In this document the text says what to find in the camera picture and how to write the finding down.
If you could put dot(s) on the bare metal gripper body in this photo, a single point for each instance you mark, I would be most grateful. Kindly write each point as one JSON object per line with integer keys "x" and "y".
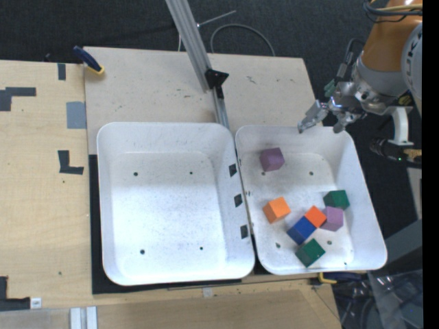
{"x": 351, "y": 98}

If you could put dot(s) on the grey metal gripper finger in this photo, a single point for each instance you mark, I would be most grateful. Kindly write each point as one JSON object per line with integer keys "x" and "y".
{"x": 312, "y": 117}
{"x": 344, "y": 120}

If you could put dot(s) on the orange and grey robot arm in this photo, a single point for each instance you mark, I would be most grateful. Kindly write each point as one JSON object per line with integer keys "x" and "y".
{"x": 384, "y": 43}

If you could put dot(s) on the purple cube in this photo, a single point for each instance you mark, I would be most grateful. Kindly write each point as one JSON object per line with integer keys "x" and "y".
{"x": 271, "y": 159}
{"x": 334, "y": 219}

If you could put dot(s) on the white plastic tray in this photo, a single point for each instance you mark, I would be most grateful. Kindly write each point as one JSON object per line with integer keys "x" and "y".
{"x": 171, "y": 211}
{"x": 308, "y": 177}

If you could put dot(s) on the green cube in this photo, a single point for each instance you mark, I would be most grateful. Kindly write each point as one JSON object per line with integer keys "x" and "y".
{"x": 337, "y": 199}
{"x": 310, "y": 253}

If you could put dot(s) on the thin black and white rod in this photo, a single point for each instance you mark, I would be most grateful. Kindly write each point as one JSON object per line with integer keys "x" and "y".
{"x": 239, "y": 159}

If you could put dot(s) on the orange cube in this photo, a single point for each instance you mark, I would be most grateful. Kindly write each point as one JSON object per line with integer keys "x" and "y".
{"x": 315, "y": 216}
{"x": 276, "y": 210}

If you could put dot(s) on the blue cube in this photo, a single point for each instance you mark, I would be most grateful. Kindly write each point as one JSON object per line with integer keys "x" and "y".
{"x": 301, "y": 231}

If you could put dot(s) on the pale wood board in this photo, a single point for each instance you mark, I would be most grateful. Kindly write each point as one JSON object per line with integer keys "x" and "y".
{"x": 154, "y": 87}

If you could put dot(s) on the black cylinder on white bracket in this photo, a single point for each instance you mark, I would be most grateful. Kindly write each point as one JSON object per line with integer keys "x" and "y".
{"x": 401, "y": 125}

